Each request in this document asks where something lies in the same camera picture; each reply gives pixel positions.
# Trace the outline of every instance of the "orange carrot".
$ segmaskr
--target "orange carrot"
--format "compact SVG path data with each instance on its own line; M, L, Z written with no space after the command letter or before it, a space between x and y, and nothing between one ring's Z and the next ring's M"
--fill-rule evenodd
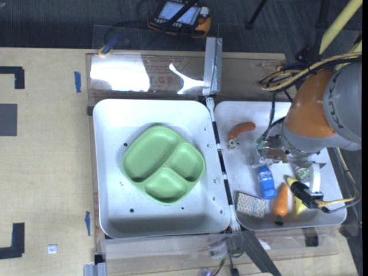
M275 224L282 226L282 218L288 213L288 184L284 183L280 192L278 193L275 204L274 204L274 214L276 216Z

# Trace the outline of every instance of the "handheld device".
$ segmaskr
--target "handheld device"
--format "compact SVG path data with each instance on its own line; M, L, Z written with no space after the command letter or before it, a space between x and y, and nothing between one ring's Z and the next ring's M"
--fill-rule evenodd
M157 7L148 20L148 27L153 30L162 30L165 24L189 0L160 0ZM188 11L182 15L171 26L168 26L167 33L177 35L178 33L191 34L193 38L205 37L210 29L211 16L207 6L195 3Z

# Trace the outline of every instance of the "beige tabletop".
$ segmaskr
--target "beige tabletop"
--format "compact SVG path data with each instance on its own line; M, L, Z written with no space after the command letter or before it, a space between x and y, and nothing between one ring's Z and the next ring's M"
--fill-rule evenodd
M0 137L0 247L11 245L13 223L25 223L25 252L21 258L1 259L0 275L82 275L83 265L94 262L93 171L86 113L89 52L0 48L0 66L25 70L25 89L14 89L14 75L0 75L0 103L18 105L17 136ZM80 93L74 72L82 79ZM86 212L91 213L90 236ZM274 263L283 275L357 275L346 239L338 232L334 239L332 255ZM57 253L48 253L50 244L57 244ZM253 263L238 268L243 275L259 273ZM198 272L196 267L150 275ZM230 275L229 269L218 275Z

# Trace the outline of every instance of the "dark floor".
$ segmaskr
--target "dark floor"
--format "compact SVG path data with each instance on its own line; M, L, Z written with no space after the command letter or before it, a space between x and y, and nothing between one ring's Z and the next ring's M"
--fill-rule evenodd
M244 27L261 0L201 0L212 11L210 36L222 37L224 51L282 52L291 63L298 51L310 45L321 0L268 0L253 30ZM147 28L155 0L0 0L0 47L100 48L100 26L119 24ZM331 0L327 26L349 0ZM362 31L362 8L327 49L328 54L348 50ZM131 41L137 40L134 31ZM353 176L361 185L362 151L344 152ZM351 208L342 233L349 239L359 275L362 275L362 205Z

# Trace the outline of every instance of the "blue bottle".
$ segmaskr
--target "blue bottle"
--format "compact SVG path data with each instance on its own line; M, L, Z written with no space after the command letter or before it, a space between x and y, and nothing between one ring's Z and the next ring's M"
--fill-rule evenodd
M264 200L276 198L277 191L275 182L270 169L267 166L260 166L257 171L260 191Z

